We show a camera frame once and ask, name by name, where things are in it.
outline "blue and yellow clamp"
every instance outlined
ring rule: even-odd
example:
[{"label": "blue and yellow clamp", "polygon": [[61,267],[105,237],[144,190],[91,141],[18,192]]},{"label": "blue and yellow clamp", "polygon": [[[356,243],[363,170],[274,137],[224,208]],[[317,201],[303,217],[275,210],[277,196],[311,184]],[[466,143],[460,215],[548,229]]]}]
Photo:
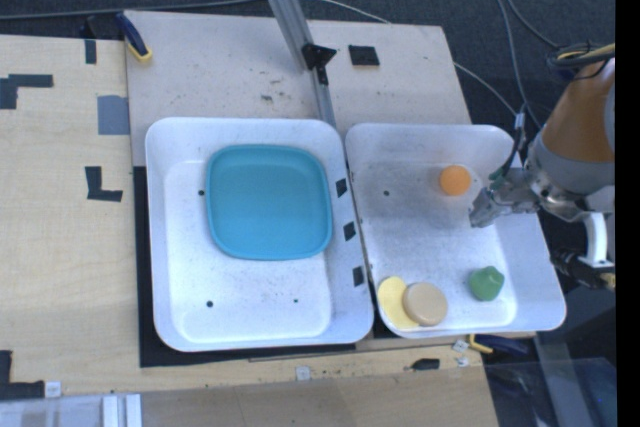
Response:
[{"label": "blue and yellow clamp", "polygon": [[127,48],[134,55],[134,57],[140,62],[146,62],[151,59],[153,53],[151,49],[145,45],[142,36],[138,30],[134,27],[123,13],[116,14],[116,24],[118,28],[124,34],[125,39],[127,40]]}]

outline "white tray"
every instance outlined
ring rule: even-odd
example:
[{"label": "white tray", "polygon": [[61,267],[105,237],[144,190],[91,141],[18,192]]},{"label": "white tray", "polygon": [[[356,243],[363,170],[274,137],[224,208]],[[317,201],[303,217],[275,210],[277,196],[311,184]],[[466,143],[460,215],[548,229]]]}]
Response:
[{"label": "white tray", "polygon": [[[505,216],[487,228],[469,223],[473,199],[512,143],[506,132],[482,125],[360,124],[348,132],[353,194],[376,290],[390,276],[407,285],[427,281],[449,304],[437,326],[404,330],[380,311],[397,335],[543,331],[564,320],[564,296],[537,216]],[[462,196],[445,196],[438,186],[440,170],[450,164],[471,171],[472,186]],[[498,298],[481,302],[467,278],[488,265],[506,280]]]},{"label": "white tray", "polygon": [[[153,315],[162,340],[195,352],[352,343],[373,323],[364,255],[338,133],[318,120],[165,118],[146,135]],[[206,166],[236,144],[307,150],[323,164],[333,237],[302,260],[233,258],[207,223]],[[345,237],[345,226],[349,239]]]}]

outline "table surface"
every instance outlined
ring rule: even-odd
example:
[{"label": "table surface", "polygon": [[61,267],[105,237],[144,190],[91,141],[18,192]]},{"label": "table surface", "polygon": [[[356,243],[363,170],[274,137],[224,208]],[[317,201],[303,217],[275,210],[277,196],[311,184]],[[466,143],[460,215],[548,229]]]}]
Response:
[{"label": "table surface", "polygon": [[[140,22],[139,30],[146,37],[145,20],[153,17],[146,13],[134,17],[138,15],[135,22]],[[188,23],[195,20],[195,25],[202,25],[204,20],[197,18],[191,15]],[[97,62],[87,64],[83,40],[0,36],[0,77],[47,74],[54,80],[53,88],[19,88],[17,108],[0,110],[0,256],[4,263],[0,348],[13,351],[12,381],[60,381],[63,393],[74,395],[294,381],[300,366],[309,367],[311,378],[403,373],[425,357],[440,359],[442,369],[457,367],[460,354],[451,348],[454,340],[370,337],[347,353],[139,367],[132,164],[140,165],[141,155],[136,133],[141,134],[154,117],[193,115],[189,105],[201,106],[209,116],[246,116],[252,105],[259,106],[256,117],[315,116],[313,102],[298,103],[303,110],[288,110],[286,116],[279,110],[296,104],[296,98],[304,100],[308,92],[296,89],[301,74],[287,64],[290,56],[283,53],[286,45],[279,40],[275,20],[213,17],[207,23],[218,25],[217,34],[240,38],[254,34],[254,40],[267,37],[262,32],[266,31],[267,39],[271,38],[270,67],[249,66],[249,75],[240,74],[240,82],[227,80],[229,74],[224,80],[202,84],[195,65],[212,53],[224,55],[220,46],[200,49],[199,54],[194,49],[173,54],[176,61],[166,62],[163,55],[169,54],[158,44],[162,40],[151,37],[154,58],[145,69],[131,61],[119,41],[97,41]],[[248,33],[233,29],[240,26]],[[310,26],[318,44],[341,50],[335,66],[328,69],[341,134],[361,121],[469,122],[440,28],[313,21]],[[233,40],[224,41],[236,49],[237,59],[248,58]],[[377,76],[373,70],[352,69],[343,51],[348,44],[376,47],[381,58]],[[411,49],[405,56],[408,61],[390,58],[399,46],[401,51],[401,45]],[[252,55],[260,60],[259,53]],[[182,71],[176,67],[194,59],[191,67]],[[230,56],[216,62],[228,64]],[[174,93],[167,86],[171,77],[164,83],[159,77],[169,68],[182,74],[183,84],[214,91],[213,103],[185,103],[175,96],[165,101]],[[158,78],[160,93],[154,95],[165,98],[154,102],[157,109],[151,109],[151,114],[142,100],[150,93],[144,92],[137,78],[150,72]],[[256,77],[265,79],[259,87],[249,80]],[[225,87],[244,88],[242,95],[251,98],[227,108],[216,101],[225,94]],[[131,137],[100,135],[97,102],[108,95],[129,98]],[[414,95],[419,101],[411,100]],[[168,111],[171,105],[176,109]],[[86,166],[100,166],[102,187],[123,191],[122,200],[87,199]],[[482,364],[479,353],[467,350],[464,355],[471,366]],[[490,401],[488,387],[477,390]]]}]

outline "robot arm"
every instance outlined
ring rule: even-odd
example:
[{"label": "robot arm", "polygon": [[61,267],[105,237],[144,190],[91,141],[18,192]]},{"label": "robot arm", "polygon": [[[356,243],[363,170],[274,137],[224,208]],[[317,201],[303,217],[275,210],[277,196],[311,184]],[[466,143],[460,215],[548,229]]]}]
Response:
[{"label": "robot arm", "polygon": [[[474,200],[469,216],[472,226],[488,226],[501,215],[544,209],[570,223],[584,222],[589,251],[579,257],[580,263],[611,269],[603,227],[604,215],[614,211],[615,197],[612,50],[615,52],[615,47],[603,47],[575,60],[558,58],[574,66],[585,57],[590,62],[573,75],[547,123],[529,145],[524,166],[511,167],[508,162],[490,177],[491,184]],[[568,66],[561,71],[567,72]],[[567,258],[566,254],[558,256],[554,263],[563,270]]]}]

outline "blue rounded rectangle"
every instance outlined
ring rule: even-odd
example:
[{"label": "blue rounded rectangle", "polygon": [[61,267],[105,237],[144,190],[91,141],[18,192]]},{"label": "blue rounded rectangle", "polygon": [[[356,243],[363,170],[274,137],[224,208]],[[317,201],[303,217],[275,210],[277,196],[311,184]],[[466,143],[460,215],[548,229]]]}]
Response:
[{"label": "blue rounded rectangle", "polygon": [[209,228],[226,254],[256,260],[307,258],[332,236],[324,168],[290,146],[236,145],[209,160]]}]

